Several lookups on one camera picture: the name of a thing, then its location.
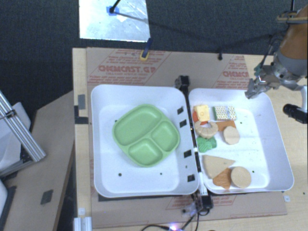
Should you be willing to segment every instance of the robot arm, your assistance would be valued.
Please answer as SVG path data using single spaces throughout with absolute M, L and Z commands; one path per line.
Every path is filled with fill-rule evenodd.
M 298 85 L 298 81 L 307 77 L 307 32 L 308 5 L 295 17 L 278 17 L 278 21 L 290 24 L 284 39 L 270 65 L 263 65 L 264 60 L 255 68 L 256 79 L 249 80 L 247 98 L 255 98 L 261 92 L 285 86 L 291 90 L 300 90 L 303 98 L 301 108 L 287 104 L 283 111 L 301 123 L 307 123 L 307 86 Z

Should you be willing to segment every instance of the beige triangle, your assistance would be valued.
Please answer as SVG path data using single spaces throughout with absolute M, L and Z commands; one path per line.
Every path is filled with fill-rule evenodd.
M 215 178 L 235 161 L 217 156 L 203 156 L 203 167 L 210 178 Z

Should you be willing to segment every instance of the cardboard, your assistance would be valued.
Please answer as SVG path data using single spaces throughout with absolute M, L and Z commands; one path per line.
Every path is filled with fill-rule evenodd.
M 87 49 L 89 146 L 92 227 L 94 229 L 186 222 L 182 210 L 192 203 L 190 195 L 107 199 L 93 184 L 93 142 L 90 94 L 99 84 L 173 86 L 179 75 L 189 75 L 190 87 L 245 90 L 249 75 L 244 56 L 150 51 L 147 61 L 139 60 L 140 50 Z M 285 215 L 281 192 L 213 196 L 214 208 L 200 220 Z

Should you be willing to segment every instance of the green plate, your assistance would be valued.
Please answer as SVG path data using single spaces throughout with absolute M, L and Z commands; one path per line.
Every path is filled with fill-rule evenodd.
M 112 135 L 136 164 L 152 167 L 164 160 L 180 142 L 173 123 L 155 106 L 142 104 L 116 121 Z

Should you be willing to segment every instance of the round beige disc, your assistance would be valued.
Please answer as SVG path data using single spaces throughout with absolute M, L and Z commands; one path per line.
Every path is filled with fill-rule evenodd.
M 239 131 L 231 126 L 228 126 L 224 129 L 223 137 L 225 138 L 225 141 L 228 144 L 236 144 L 240 140 Z
M 251 175 L 244 167 L 235 167 L 231 172 L 233 184 L 239 188 L 246 188 L 251 183 Z

